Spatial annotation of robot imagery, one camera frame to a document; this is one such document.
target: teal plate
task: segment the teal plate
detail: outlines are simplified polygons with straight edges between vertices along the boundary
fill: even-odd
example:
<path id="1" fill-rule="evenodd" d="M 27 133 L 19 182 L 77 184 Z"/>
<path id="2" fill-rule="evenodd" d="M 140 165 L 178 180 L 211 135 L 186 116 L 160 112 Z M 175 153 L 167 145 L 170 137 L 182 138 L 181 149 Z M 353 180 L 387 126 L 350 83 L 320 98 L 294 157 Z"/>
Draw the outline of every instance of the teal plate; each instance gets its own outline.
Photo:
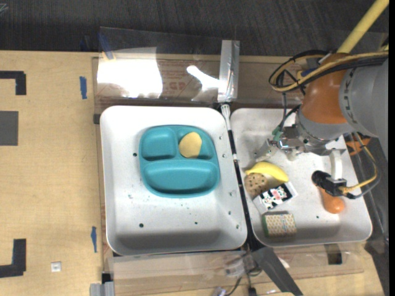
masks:
<path id="1" fill-rule="evenodd" d="M 178 144 L 193 131 L 202 139 L 201 150 L 197 158 L 185 158 L 180 154 Z M 144 185 L 163 197 L 206 195 L 220 180 L 214 144 L 207 133 L 193 126 L 148 129 L 139 142 L 139 161 Z"/>

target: brown cookie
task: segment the brown cookie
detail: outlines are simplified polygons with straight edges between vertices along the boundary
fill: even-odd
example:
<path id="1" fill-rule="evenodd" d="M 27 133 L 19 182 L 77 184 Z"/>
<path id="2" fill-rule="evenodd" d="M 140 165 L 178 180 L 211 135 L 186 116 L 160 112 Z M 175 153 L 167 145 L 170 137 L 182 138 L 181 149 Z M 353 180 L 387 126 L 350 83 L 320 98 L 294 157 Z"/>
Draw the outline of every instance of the brown cookie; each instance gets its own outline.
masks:
<path id="1" fill-rule="evenodd" d="M 253 198 L 269 190 L 267 178 L 260 173 L 250 173 L 244 178 L 244 187 Z"/>

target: yellow pole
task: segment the yellow pole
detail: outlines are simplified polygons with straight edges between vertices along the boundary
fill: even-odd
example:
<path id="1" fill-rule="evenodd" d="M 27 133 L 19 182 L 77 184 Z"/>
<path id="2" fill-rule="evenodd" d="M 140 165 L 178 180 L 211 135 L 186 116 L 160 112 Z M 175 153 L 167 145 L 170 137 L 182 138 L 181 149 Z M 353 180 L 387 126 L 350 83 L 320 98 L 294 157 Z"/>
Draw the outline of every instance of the yellow pole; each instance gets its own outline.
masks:
<path id="1" fill-rule="evenodd" d="M 387 8 L 388 4 L 389 0 L 376 0 L 339 47 L 338 52 L 350 53 L 373 23 L 375 23 L 380 14 Z"/>

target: gray square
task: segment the gray square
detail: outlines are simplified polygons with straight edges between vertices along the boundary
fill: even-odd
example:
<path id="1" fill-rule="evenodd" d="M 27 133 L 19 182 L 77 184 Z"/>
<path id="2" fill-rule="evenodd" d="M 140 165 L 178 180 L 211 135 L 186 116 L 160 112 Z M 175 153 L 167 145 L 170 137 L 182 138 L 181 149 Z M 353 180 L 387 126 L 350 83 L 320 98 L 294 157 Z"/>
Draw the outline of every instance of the gray square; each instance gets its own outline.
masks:
<path id="1" fill-rule="evenodd" d="M 0 146 L 18 145 L 18 111 L 0 111 Z"/>

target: wooden surface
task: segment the wooden surface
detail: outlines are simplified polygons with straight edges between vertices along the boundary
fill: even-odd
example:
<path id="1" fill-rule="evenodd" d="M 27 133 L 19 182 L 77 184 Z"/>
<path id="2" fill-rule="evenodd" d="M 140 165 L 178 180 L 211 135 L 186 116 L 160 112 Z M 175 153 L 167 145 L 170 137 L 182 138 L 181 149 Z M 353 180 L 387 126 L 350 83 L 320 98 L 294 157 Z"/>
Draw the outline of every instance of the wooden surface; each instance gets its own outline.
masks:
<path id="1" fill-rule="evenodd" d="M 92 82 L 96 56 L 0 51 L 0 70 L 27 74 L 26 96 L 15 95 L 15 81 L 0 80 L 0 110 L 19 111 L 19 145 L 0 146 L 0 265 L 11 263 L 13 239 L 27 240 L 27 270 L 23 276 L 0 279 L 0 295 L 89 295 L 89 285 L 101 279 Z M 250 61 L 253 58 L 245 61 L 243 71 L 248 71 Z M 252 72 L 259 70 L 256 62 Z M 84 100 L 80 76 L 87 79 L 88 98 Z M 243 78 L 248 74 L 241 76 L 240 87 Z M 97 231 L 97 253 L 92 227 Z M 372 258 L 363 249 L 360 256 L 361 273 L 296 282 L 306 295 L 383 295 Z M 61 272 L 51 272 L 54 261 L 62 262 Z M 262 294 L 277 290 L 272 283 L 256 287 Z M 207 289 L 163 295 L 211 293 Z M 247 295 L 246 286 L 234 295 Z"/>

